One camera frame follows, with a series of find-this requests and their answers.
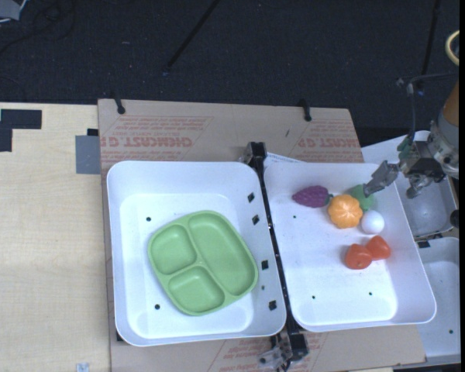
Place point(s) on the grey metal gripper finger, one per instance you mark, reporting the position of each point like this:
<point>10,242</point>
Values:
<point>381,178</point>
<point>417,185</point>

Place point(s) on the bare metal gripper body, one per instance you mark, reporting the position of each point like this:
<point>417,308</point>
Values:
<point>424,165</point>

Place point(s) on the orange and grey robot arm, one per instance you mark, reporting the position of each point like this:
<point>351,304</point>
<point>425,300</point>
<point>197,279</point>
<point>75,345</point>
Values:
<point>451,107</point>

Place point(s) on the green toy vegetable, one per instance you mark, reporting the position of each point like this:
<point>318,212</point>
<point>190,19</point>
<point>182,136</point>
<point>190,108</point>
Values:
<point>357,194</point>

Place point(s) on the white toy egg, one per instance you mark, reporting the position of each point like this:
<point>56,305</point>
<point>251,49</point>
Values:
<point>373,222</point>

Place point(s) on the orange toy pumpkin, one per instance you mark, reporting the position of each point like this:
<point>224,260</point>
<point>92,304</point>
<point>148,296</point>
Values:
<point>345,211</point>

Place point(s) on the purple toy grapes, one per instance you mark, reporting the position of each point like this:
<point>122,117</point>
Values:
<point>312,197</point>

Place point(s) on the white plastic tray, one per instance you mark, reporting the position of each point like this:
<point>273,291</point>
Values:
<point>139,324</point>
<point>325,285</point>

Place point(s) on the thin black rod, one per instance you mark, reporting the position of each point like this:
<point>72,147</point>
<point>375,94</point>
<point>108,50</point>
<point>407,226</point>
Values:
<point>276,242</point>

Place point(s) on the brown cardboard board, red print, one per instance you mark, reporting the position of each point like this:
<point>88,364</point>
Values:
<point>224,130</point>

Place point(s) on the green divided plate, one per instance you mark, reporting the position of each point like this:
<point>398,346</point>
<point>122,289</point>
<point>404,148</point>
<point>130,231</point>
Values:
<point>213,254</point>

